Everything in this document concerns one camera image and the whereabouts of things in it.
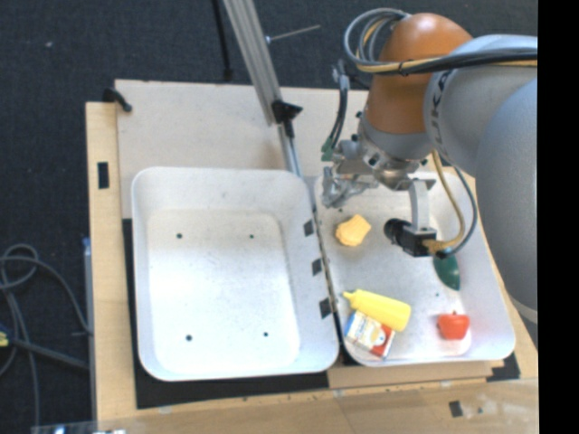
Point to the black cylinder on white bracket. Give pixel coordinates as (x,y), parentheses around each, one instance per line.
(409,238)

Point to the pale wood board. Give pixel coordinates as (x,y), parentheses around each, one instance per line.
(181,125)

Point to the dark green pointed toy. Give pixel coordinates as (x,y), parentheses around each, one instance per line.
(448,273)

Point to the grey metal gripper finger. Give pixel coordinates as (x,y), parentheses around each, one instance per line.
(347,190)
(329,190)

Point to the white plastic tray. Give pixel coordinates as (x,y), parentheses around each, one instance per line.
(389,274)
(221,287)

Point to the yellow toy food piece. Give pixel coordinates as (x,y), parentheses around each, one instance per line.
(353,230)

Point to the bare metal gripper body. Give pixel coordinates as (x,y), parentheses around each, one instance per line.
(368,163)

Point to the white red and blue carton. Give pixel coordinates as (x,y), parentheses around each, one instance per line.
(368,336)

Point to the yellow mustard bottle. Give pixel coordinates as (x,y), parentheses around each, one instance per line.
(384,310)

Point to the red toy pepper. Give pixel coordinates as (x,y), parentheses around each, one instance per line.
(453,326)

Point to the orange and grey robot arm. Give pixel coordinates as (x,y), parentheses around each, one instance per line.
(479,120)

